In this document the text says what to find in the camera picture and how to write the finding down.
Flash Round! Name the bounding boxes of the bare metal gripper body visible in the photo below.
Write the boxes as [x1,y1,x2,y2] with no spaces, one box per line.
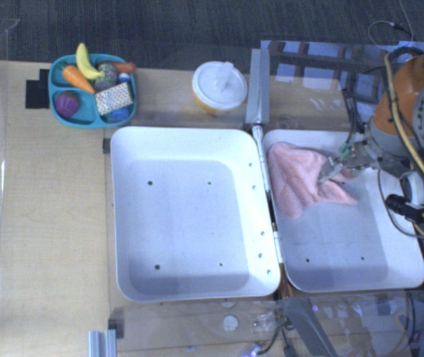
[339,139,381,170]

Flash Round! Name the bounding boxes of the pink cloth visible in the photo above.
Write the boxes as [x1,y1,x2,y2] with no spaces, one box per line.
[266,141,359,220]

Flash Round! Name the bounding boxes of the white plastic tray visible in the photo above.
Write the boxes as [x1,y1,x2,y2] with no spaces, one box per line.
[262,129,424,294]
[109,126,282,303]

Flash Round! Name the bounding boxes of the yellow cup with white lid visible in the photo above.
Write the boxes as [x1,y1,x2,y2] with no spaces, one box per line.
[191,60,249,116]

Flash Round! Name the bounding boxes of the blue plastic bottle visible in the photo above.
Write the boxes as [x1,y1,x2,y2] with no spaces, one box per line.
[108,71,132,123]

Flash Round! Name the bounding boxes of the orange-brown sausage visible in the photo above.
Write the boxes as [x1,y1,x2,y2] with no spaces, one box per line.
[112,61,138,75]

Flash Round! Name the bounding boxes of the small grey can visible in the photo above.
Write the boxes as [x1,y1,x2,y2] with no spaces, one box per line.
[93,62,119,93]

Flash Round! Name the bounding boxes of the blue divided plate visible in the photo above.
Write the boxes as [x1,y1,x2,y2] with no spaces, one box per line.
[47,53,138,129]

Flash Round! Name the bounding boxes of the yellow banana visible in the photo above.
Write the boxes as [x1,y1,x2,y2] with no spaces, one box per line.
[75,42,106,81]

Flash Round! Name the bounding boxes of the orange carrot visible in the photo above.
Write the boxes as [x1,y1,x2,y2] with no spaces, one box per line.
[61,65,96,95]

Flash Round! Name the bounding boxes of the purple grapes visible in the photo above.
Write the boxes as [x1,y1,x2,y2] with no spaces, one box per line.
[54,91,80,120]

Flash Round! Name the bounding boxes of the black cylinder on white bracket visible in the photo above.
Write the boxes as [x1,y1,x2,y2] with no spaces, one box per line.
[385,171,424,225]

